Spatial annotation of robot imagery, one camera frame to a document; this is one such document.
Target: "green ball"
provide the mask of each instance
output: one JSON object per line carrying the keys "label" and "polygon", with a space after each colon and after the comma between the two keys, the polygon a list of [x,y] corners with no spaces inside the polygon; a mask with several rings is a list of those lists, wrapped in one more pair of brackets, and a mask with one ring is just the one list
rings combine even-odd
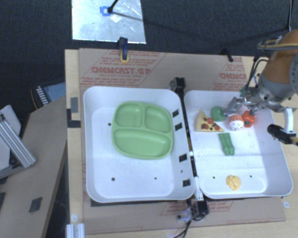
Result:
{"label": "green ball", "polygon": [[224,121],[226,116],[223,114],[224,108],[214,107],[211,109],[211,118],[214,121]]}

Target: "toy vegetable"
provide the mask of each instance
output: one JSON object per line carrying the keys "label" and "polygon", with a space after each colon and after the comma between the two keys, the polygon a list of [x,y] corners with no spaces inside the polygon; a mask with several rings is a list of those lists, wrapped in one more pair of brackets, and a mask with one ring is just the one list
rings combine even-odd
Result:
{"label": "toy vegetable", "polygon": [[240,130],[244,127],[244,120],[240,115],[232,115],[229,118],[228,126],[231,130]]}
{"label": "toy vegetable", "polygon": [[249,110],[246,110],[244,112],[244,114],[242,115],[242,118],[244,120],[244,126],[247,128],[252,127],[252,125],[255,122],[255,116],[250,115]]}

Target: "wooden table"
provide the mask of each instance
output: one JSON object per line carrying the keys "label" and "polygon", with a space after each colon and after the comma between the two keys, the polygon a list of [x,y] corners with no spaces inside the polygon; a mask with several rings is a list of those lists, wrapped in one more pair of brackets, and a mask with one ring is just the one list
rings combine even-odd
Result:
{"label": "wooden table", "polygon": [[[66,51],[66,82],[67,82],[67,108],[71,108],[72,97],[79,96],[79,52],[77,50]],[[246,74],[249,74],[252,66],[252,57],[242,57]],[[284,106],[298,107],[298,96],[294,96],[290,101],[283,103]],[[294,113],[294,129],[298,133],[298,110]],[[72,120],[80,120],[80,109],[72,113]],[[284,125],[283,114],[274,114],[275,123],[280,126]],[[81,149],[80,129],[75,127],[68,128],[68,154],[69,154],[69,181],[70,181],[70,213],[72,216],[71,223],[77,224],[83,222],[83,205],[82,205],[82,166],[81,155],[78,154]],[[228,225],[216,227],[190,228],[188,238],[298,238],[298,147],[293,145],[283,145],[286,160],[292,175],[294,188],[291,194],[283,199],[283,202],[289,204],[285,208],[286,221],[259,224]],[[166,229],[155,231],[125,232],[112,234],[86,235],[87,238],[151,238],[162,237],[169,238],[176,236],[182,229]]]}

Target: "green plate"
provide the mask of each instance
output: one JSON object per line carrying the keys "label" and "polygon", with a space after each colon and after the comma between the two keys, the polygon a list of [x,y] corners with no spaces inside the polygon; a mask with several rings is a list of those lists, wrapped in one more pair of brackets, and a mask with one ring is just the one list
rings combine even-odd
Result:
{"label": "green plate", "polygon": [[120,104],[112,122],[112,142],[116,150],[140,159],[161,159],[173,146],[170,113],[143,102]]}

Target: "white tray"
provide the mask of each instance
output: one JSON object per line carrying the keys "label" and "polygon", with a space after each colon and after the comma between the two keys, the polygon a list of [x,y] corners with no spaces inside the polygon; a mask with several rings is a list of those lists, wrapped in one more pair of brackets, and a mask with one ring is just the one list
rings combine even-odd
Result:
{"label": "white tray", "polygon": [[[240,131],[229,129],[227,119],[217,122],[225,132],[230,133],[235,147],[234,156],[225,156],[218,136],[219,132],[194,131],[195,118],[199,110],[211,116],[214,106],[227,107],[236,92],[190,91],[185,95],[190,135],[199,186],[203,194],[213,199],[263,197],[287,195],[293,182],[281,143],[273,140],[267,132],[274,123],[270,110],[261,110],[251,128]],[[246,107],[238,114],[242,115]],[[241,179],[241,187],[231,190],[225,182],[229,175]]]}
{"label": "white tray", "polygon": [[[179,115],[172,118],[174,142],[170,154],[159,160],[142,160],[116,151],[111,141],[116,108],[126,101],[145,102]],[[179,97],[170,90],[91,87],[83,98],[86,143],[86,187],[102,203],[149,200],[182,200],[194,191],[183,113]],[[187,159],[179,161],[186,155]]]}

